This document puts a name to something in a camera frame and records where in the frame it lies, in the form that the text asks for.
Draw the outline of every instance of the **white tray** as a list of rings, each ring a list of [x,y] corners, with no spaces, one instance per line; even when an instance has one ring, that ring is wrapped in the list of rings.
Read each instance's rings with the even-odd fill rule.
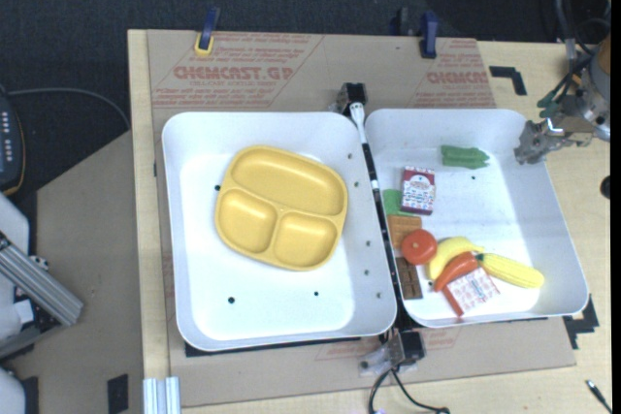
[[[332,258],[289,271],[227,247],[213,219],[235,154],[270,145],[344,180],[348,208]],[[367,167],[353,123],[333,112],[184,112],[162,133],[177,322],[205,351],[382,334],[397,304]]]
[[[419,266],[423,299],[407,300],[405,308],[425,327],[572,315],[587,304],[584,274],[545,163],[519,165],[513,155],[524,123],[506,110],[380,110],[367,119],[381,189],[400,189],[404,166],[435,170],[434,210],[422,216],[423,228],[437,239],[467,237],[545,276],[539,290],[495,280],[501,295],[458,318]],[[490,156],[489,165],[443,166],[442,144],[477,147]]]

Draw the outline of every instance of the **blue clamp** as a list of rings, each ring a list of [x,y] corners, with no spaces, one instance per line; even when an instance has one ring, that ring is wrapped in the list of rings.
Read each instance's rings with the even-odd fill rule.
[[[194,51],[196,55],[201,57],[205,57],[206,55],[210,55],[212,53],[213,48],[213,36],[212,32],[215,30],[217,26],[217,20],[220,17],[220,8],[212,7],[207,12],[207,18],[205,19],[205,24],[203,26],[203,31],[198,34],[196,37],[196,42],[194,43]]]
[[[420,55],[425,59],[435,59],[438,18],[433,11],[427,11],[420,17],[420,32],[423,37],[420,41]]]

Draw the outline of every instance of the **metal bracket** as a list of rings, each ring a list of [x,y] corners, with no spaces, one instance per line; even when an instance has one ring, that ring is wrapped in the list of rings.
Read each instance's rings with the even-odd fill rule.
[[[180,414],[180,383],[176,376],[143,380],[144,414]]]
[[[64,326],[78,321],[82,302],[15,247],[0,231],[0,274]]]
[[[344,116],[350,116],[349,106],[351,104],[358,102],[364,106],[367,100],[365,83],[343,83],[336,102],[330,105],[329,110]]]
[[[393,367],[411,366],[425,357],[425,345],[419,332],[398,332],[358,363],[360,374],[382,374]]]

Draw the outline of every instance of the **metal rod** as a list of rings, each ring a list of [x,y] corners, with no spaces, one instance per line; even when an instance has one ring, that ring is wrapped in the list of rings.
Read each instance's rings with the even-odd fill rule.
[[[76,324],[82,302],[15,247],[0,231],[0,274],[64,326]]]

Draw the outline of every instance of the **cable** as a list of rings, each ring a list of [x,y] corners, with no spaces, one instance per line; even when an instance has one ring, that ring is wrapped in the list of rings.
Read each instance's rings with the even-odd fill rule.
[[[103,95],[100,95],[95,92],[91,92],[89,90],[82,90],[80,88],[33,88],[29,90],[5,91],[1,85],[0,85],[0,90],[2,90],[9,97],[19,97],[23,95],[31,95],[31,94],[36,94],[36,93],[79,93],[81,95],[87,95],[88,97],[99,99],[105,102],[106,104],[108,104],[110,107],[112,107],[121,116],[121,118],[125,122],[125,126],[127,126],[127,129],[128,130],[131,129],[129,118],[125,115],[125,112],[123,112],[122,109],[117,104],[115,104],[112,100],[108,99],[107,97],[104,97]]]
[[[435,414],[450,414],[450,410],[448,409],[448,407],[432,407],[431,405],[426,405],[424,403],[420,403],[418,401],[416,401],[406,390],[406,387],[404,386],[404,384],[401,382],[401,380],[399,379],[399,376],[397,375],[397,371],[399,370],[399,366],[400,364],[391,367],[390,369],[388,369],[387,371],[383,372],[380,376],[377,377],[376,382],[373,384],[373,387],[371,387],[371,391],[369,393],[369,402],[368,402],[368,411],[369,414],[376,414],[376,410],[373,406],[373,401],[376,397],[376,393],[377,390],[379,390],[379,387],[381,386],[381,384],[383,383],[384,379],[386,379],[386,376],[388,376],[388,374],[392,373],[392,375],[394,376],[395,380],[397,381],[397,385],[399,385],[399,388],[401,389],[401,391],[404,393],[404,395],[408,398],[408,400],[410,402],[412,402],[414,405],[421,407],[423,409],[427,409],[429,411],[434,412]]]
[[[580,30],[584,29],[589,24],[598,24],[602,28],[604,28],[606,33],[607,33],[608,31],[610,31],[611,23],[610,23],[610,21],[607,21],[606,19],[604,19],[602,17],[590,17],[590,18],[585,19],[584,21],[582,21],[582,22],[580,22],[579,24],[576,25],[576,27],[575,27],[575,39],[576,39],[576,41],[578,42],[578,44],[580,45],[582,50],[584,50],[586,53],[588,53],[589,55],[595,55],[594,51],[589,49],[588,47],[586,47],[586,45],[582,42],[582,38],[579,36]]]
[[[571,5],[568,0],[554,0],[554,10],[556,12],[557,20],[561,25],[561,34],[563,40],[569,39],[573,36],[573,17]]]
[[[570,60],[570,70],[554,88],[537,102],[537,107],[543,108],[543,111],[539,115],[540,117],[550,117],[556,112],[572,87],[573,76],[580,76],[580,73],[589,65],[590,61],[591,58],[588,56],[583,57],[582,60],[578,60],[577,62]]]

